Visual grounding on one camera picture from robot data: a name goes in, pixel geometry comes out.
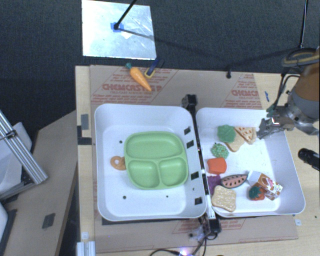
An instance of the toy food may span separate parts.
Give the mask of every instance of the toy food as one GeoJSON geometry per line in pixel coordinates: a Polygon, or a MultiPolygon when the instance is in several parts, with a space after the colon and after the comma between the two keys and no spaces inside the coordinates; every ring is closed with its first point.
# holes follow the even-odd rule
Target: toy food
{"type": "Polygon", "coordinates": [[[224,177],[221,179],[221,186],[227,189],[234,189],[239,187],[247,180],[248,175],[246,174],[235,174],[224,177]]]}
{"type": "Polygon", "coordinates": [[[218,185],[214,188],[211,202],[215,207],[233,212],[236,209],[236,196],[237,193],[234,190],[218,185]]]}
{"type": "Polygon", "coordinates": [[[249,172],[247,181],[251,186],[262,187],[265,190],[264,195],[270,200],[276,199],[283,189],[278,182],[255,170],[249,172]]]}
{"type": "Polygon", "coordinates": [[[147,80],[145,79],[144,75],[141,73],[139,68],[132,67],[131,63],[125,64],[125,67],[130,70],[131,77],[142,87],[146,88],[149,92],[151,92],[151,87],[147,80]]]}
{"type": "Polygon", "coordinates": [[[249,198],[253,201],[265,199],[265,190],[259,186],[253,186],[249,190],[249,198]]]}
{"type": "Polygon", "coordinates": [[[224,158],[224,159],[226,159],[229,155],[229,151],[227,150],[227,148],[220,143],[214,143],[213,147],[211,148],[211,153],[216,158],[224,158]]]}
{"type": "Polygon", "coordinates": [[[227,163],[223,157],[211,158],[207,161],[210,174],[224,174],[227,170],[227,163]]]}
{"type": "Polygon", "coordinates": [[[116,168],[119,171],[124,171],[126,169],[125,158],[121,156],[114,156],[110,160],[110,164],[113,168],[116,168]]]}
{"type": "Polygon", "coordinates": [[[208,176],[206,179],[208,181],[210,195],[213,195],[215,191],[215,187],[220,185],[221,177],[220,175],[208,176]]]}
{"type": "Polygon", "coordinates": [[[218,126],[218,137],[221,142],[233,142],[236,137],[234,127],[227,124],[218,126]]]}
{"type": "Polygon", "coordinates": [[[232,152],[237,152],[240,147],[245,143],[244,138],[242,138],[237,132],[235,134],[234,141],[231,143],[225,143],[227,147],[232,151],[232,152]]]}
{"type": "Polygon", "coordinates": [[[234,130],[242,137],[248,144],[253,144],[257,138],[257,132],[254,127],[236,126],[234,130]]]}

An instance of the toy pizza slice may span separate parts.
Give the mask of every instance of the toy pizza slice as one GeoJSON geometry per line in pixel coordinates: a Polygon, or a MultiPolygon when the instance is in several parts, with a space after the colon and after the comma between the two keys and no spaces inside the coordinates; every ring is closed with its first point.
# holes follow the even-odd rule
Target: toy pizza slice
{"type": "Polygon", "coordinates": [[[242,137],[248,144],[253,144],[257,138],[257,132],[254,127],[236,126],[234,130],[242,137]]]}

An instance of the green divided plate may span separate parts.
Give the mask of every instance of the green divided plate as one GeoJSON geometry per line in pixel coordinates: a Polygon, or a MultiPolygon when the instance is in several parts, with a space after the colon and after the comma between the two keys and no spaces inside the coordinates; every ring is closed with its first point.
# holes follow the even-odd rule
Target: green divided plate
{"type": "Polygon", "coordinates": [[[185,147],[166,131],[139,132],[124,143],[125,166],[131,182],[140,189],[178,187],[188,178],[185,147]]]}

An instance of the orange carrot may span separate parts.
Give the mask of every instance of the orange carrot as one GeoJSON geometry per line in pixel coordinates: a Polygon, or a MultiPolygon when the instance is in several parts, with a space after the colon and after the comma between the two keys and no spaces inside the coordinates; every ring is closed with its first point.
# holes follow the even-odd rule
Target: orange carrot
{"type": "Polygon", "coordinates": [[[146,88],[149,92],[151,92],[151,87],[147,80],[145,79],[144,75],[141,73],[139,68],[132,67],[131,63],[125,64],[125,67],[130,70],[131,77],[142,87],[146,88]]]}

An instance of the orange toy cube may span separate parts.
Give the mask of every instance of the orange toy cube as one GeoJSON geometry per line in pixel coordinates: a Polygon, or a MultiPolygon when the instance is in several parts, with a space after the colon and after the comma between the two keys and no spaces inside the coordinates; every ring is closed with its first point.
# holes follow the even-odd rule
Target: orange toy cube
{"type": "Polygon", "coordinates": [[[211,158],[207,161],[210,174],[224,174],[227,170],[227,163],[223,157],[211,158]]]}

